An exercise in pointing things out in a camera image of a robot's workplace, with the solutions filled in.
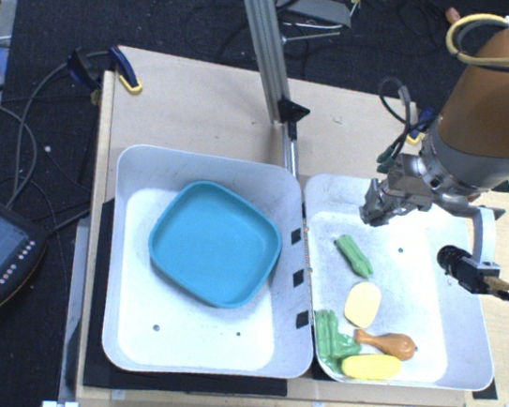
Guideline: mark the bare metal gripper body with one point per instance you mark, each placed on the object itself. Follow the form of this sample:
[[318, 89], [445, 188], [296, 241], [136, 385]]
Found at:
[[409, 183]]

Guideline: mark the blue plate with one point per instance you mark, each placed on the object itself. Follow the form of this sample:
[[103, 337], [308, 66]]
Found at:
[[215, 244]]

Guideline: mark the green toy asparagus bundle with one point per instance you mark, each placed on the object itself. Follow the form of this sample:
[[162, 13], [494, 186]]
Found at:
[[331, 339]]

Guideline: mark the brown toy chicken drumstick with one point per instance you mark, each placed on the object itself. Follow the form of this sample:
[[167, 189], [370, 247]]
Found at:
[[394, 345]]

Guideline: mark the pale yellow potato slice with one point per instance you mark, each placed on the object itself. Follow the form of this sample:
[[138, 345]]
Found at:
[[362, 305]]

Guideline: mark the pale wood board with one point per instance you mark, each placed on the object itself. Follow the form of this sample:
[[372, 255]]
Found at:
[[191, 117]]

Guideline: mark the white plastic tray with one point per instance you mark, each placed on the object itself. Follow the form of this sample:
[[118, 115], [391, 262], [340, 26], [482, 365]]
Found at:
[[197, 331], [421, 294]]

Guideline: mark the black cylinder on white bracket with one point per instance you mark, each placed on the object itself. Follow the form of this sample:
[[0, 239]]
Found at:
[[467, 270]]

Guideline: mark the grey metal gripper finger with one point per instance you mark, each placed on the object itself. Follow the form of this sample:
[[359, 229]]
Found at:
[[371, 201], [388, 213]]

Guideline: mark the yellow toy corn cob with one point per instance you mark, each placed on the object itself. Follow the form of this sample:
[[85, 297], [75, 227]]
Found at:
[[371, 366]]

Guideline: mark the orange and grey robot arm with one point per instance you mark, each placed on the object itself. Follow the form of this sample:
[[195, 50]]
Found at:
[[487, 104]]

